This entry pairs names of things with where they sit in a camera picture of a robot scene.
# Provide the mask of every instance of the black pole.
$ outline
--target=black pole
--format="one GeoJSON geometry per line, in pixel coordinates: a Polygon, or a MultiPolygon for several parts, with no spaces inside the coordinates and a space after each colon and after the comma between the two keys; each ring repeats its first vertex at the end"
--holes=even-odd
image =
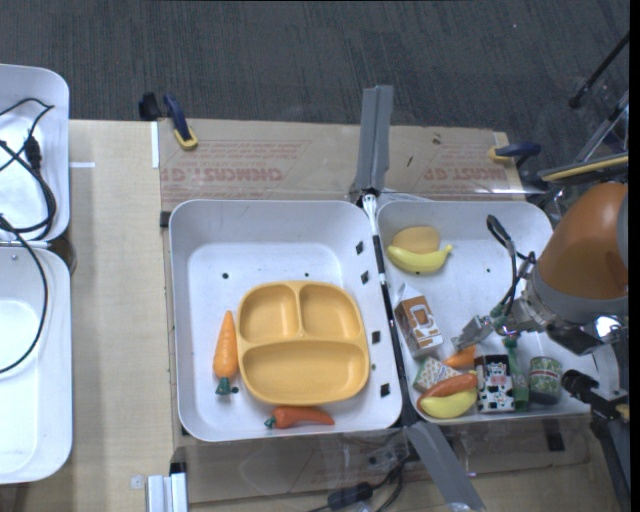
{"type": "Polygon", "coordinates": [[[589,89],[591,89],[591,86],[600,77],[600,75],[603,73],[603,71],[605,69],[607,69],[607,66],[609,66],[609,64],[611,64],[611,61],[616,58],[618,53],[620,53],[620,50],[622,50],[622,48],[624,48],[624,46],[629,42],[629,33],[630,32],[631,31],[629,30],[624,35],[624,37],[620,40],[620,42],[613,49],[613,51],[607,56],[606,59],[604,59],[602,64],[600,64],[600,66],[598,66],[598,69],[595,70],[593,75],[591,75],[589,77],[589,79],[584,83],[584,85],[582,85],[582,87],[580,87],[580,89],[578,90],[576,95],[569,100],[569,106],[571,108],[580,107],[580,100],[582,99],[582,97],[587,93],[587,91],[589,89]]]}

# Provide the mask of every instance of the yellow plate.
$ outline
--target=yellow plate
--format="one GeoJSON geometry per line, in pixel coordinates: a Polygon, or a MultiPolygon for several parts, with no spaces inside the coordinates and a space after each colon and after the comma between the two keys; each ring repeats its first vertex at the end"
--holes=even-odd
{"type": "Polygon", "coordinates": [[[240,301],[237,330],[242,378],[264,402],[345,400],[369,378],[360,310],[338,286],[314,281],[257,286],[240,301]]]}

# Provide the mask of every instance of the dark gray floor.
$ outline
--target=dark gray floor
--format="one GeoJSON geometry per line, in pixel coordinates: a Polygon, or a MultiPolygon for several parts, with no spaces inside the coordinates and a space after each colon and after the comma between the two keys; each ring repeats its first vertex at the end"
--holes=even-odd
{"type": "Polygon", "coordinates": [[[136,120],[145,91],[170,91],[188,117],[358,124],[362,89],[390,84],[394,124],[537,142],[531,172],[570,163],[629,86],[627,45],[567,104],[629,0],[0,4],[0,62],[61,74],[74,119],[136,120]]]}

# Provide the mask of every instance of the orange carrot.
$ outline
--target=orange carrot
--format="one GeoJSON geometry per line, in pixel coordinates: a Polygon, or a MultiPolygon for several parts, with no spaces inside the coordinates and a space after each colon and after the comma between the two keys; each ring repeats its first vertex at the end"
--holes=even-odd
{"type": "Polygon", "coordinates": [[[289,428],[301,422],[335,425],[333,418],[320,409],[292,405],[280,405],[273,409],[271,417],[264,424],[269,428],[289,428]]]}
{"type": "Polygon", "coordinates": [[[227,311],[222,319],[218,343],[213,356],[213,373],[220,379],[216,388],[217,395],[231,393],[229,379],[238,371],[238,342],[233,314],[227,311]]]}
{"type": "Polygon", "coordinates": [[[476,355],[476,346],[470,345],[467,348],[452,354],[447,357],[442,364],[446,364],[451,368],[466,368],[473,366],[473,358],[476,355]]]}
{"type": "Polygon", "coordinates": [[[477,385],[478,376],[474,370],[471,370],[468,373],[455,375],[454,377],[449,377],[448,379],[436,382],[433,386],[422,393],[422,395],[420,395],[418,403],[420,403],[422,399],[430,396],[449,396],[457,393],[458,391],[475,388],[477,385]]]}

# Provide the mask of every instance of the white container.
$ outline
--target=white container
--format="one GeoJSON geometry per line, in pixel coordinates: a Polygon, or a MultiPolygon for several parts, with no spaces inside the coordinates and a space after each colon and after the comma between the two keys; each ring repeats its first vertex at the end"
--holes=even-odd
{"type": "MultiPolygon", "coordinates": [[[[48,287],[47,314],[37,344],[14,368],[0,373],[0,484],[30,482],[55,473],[72,445],[70,274],[63,260],[46,250],[69,222],[69,90],[57,74],[41,68],[0,64],[0,140],[16,153],[33,128],[42,154],[42,176],[56,199],[51,230],[32,242],[48,287]]],[[[11,157],[0,148],[0,166],[11,157]]],[[[31,226],[47,215],[40,187],[17,162],[0,171],[2,214],[14,227],[31,226]]],[[[23,237],[38,238],[43,230],[23,237]]],[[[17,361],[36,337],[44,302],[38,267],[15,235],[0,230],[0,368],[17,361]]]]}
{"type": "Polygon", "coordinates": [[[365,213],[344,201],[193,200],[169,222],[177,399],[184,428],[203,441],[384,429],[402,396],[365,213]],[[370,373],[364,388],[321,406],[335,425],[265,427],[273,405],[238,392],[215,394],[212,360],[223,315],[245,292],[274,281],[322,281],[344,289],[365,326],[370,373]]]}
{"type": "MultiPolygon", "coordinates": [[[[437,318],[444,343],[429,355],[443,360],[454,353],[451,338],[475,315],[488,315],[511,285],[511,260],[507,250],[493,238],[486,226],[487,215],[494,215],[516,244],[516,250],[539,256],[552,233],[551,224],[542,210],[520,201],[393,201],[382,206],[377,215],[383,247],[394,234],[419,225],[435,227],[440,232],[441,246],[453,245],[445,264],[433,274],[416,275],[397,268],[386,258],[386,276],[391,300],[403,283],[423,293],[437,318]]],[[[517,295],[522,291],[522,283],[517,295]]],[[[476,406],[463,416],[452,419],[432,418],[416,406],[420,391],[411,387],[420,362],[411,357],[402,340],[402,354],[411,401],[426,420],[440,424],[462,424],[513,418],[562,416],[589,412],[589,405],[563,391],[560,402],[553,406],[532,404],[527,412],[479,414],[476,406]]],[[[502,339],[491,334],[482,342],[482,350],[503,353],[502,339]]],[[[598,369],[592,356],[577,356],[552,341],[545,333],[523,333],[518,340],[518,358],[526,371],[529,360],[546,355],[560,361],[565,369],[576,369],[598,380],[598,369]]]]}

